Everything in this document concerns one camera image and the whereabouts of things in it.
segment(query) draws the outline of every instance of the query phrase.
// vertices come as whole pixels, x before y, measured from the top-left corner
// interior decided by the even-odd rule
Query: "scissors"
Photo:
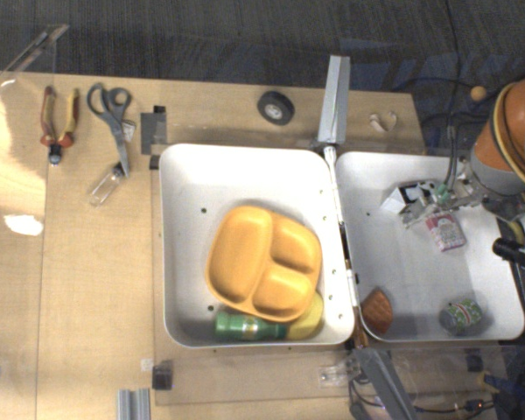
[[[101,110],[97,110],[92,103],[93,94],[100,92]],[[122,95],[121,102],[117,102],[119,95]],[[101,118],[111,129],[111,134],[115,138],[116,150],[121,159],[121,167],[126,177],[130,174],[129,156],[124,145],[123,116],[124,111],[130,104],[130,93],[125,88],[117,87],[111,90],[103,88],[101,83],[94,84],[87,92],[87,105],[96,116]]]

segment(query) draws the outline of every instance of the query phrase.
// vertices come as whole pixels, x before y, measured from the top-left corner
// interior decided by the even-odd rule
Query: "green bottle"
[[[216,337],[229,340],[262,340],[266,338],[283,339],[288,332],[286,325],[271,324],[248,314],[216,315]]]

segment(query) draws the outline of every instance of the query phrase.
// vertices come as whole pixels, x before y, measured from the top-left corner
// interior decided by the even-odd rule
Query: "white plastic tray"
[[[332,345],[354,329],[331,179],[324,160],[307,150],[177,144],[160,159],[164,236],[164,323],[185,347]],[[238,343],[214,337],[222,307],[204,277],[212,240],[233,207],[258,205],[285,214],[321,242],[318,292],[324,327],[303,342]]]
[[[348,152],[337,162],[350,255],[358,272],[359,300],[381,288],[393,305],[392,326],[380,340],[511,340],[525,324],[509,264],[492,252],[500,236],[495,217],[481,206],[457,218],[467,239],[440,252],[425,223],[405,230],[396,214],[380,208],[404,181],[443,180],[448,159]],[[438,322],[448,302],[476,299],[484,317],[466,336],[451,337]]]

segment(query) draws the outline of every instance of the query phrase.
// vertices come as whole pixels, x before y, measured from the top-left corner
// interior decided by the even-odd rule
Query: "pliers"
[[[73,133],[78,121],[78,101],[80,94],[78,89],[74,89],[68,98],[68,111],[66,115],[66,126],[57,138],[53,127],[53,107],[56,94],[52,86],[45,88],[43,107],[41,108],[41,129],[43,136],[41,143],[49,149],[49,162],[51,165],[58,165],[62,157],[62,148],[69,148],[74,143]]]

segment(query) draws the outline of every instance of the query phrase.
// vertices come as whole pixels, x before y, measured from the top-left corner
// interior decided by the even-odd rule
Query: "orange divided plate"
[[[312,301],[321,269],[317,236],[257,206],[224,217],[206,266],[210,291],[226,305],[273,322],[290,322]]]

